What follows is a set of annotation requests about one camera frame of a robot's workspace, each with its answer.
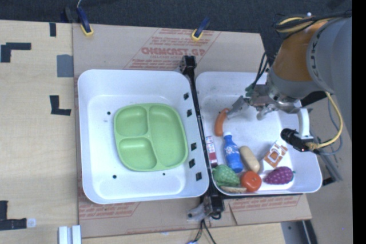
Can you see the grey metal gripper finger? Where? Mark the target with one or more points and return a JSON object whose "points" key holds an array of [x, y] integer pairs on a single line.
{"points": [[265, 113], [239, 107]]}

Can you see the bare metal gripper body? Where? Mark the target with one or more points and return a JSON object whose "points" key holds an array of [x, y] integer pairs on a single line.
{"points": [[261, 95]]}

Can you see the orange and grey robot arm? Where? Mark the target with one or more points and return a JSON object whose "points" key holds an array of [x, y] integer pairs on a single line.
{"points": [[320, 48]]}

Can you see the white plastic tray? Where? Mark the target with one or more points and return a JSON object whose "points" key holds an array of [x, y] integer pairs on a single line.
{"points": [[257, 128], [97, 137]]}

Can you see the orange sausage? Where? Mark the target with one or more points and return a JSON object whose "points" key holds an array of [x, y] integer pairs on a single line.
{"points": [[219, 124]]}

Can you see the thin black rod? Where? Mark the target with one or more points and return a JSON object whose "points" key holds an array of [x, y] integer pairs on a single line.
{"points": [[200, 123]]}

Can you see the orange and white packet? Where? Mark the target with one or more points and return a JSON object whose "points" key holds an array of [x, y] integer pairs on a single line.
{"points": [[275, 155]]}

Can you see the blue bottle with white cap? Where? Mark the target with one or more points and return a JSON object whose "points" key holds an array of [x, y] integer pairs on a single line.
{"points": [[232, 152]]}

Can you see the beige bread roll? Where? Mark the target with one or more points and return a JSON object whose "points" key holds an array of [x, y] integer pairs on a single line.
{"points": [[249, 158]]}

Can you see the red and white carton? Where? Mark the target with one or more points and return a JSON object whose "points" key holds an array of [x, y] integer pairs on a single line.
{"points": [[211, 151]]}

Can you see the purple grapes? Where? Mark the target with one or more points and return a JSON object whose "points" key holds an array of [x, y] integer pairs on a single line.
{"points": [[278, 175]]}

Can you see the orange tomato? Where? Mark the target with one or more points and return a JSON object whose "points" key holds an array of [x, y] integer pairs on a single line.
{"points": [[251, 181]]}

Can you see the green grapes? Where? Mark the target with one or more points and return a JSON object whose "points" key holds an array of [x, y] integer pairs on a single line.
{"points": [[226, 175]]}

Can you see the green divided plate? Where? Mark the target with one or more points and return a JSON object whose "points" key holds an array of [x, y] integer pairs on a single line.
{"points": [[163, 137]]}

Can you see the tan biscuit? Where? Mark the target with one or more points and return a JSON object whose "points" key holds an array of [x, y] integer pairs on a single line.
{"points": [[233, 189]]}

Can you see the brown cardboard board, red print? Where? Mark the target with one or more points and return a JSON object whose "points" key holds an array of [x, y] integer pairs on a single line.
{"points": [[114, 48]]}

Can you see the black cylinder on white bracket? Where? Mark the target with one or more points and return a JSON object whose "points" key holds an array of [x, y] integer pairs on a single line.
{"points": [[292, 136]]}

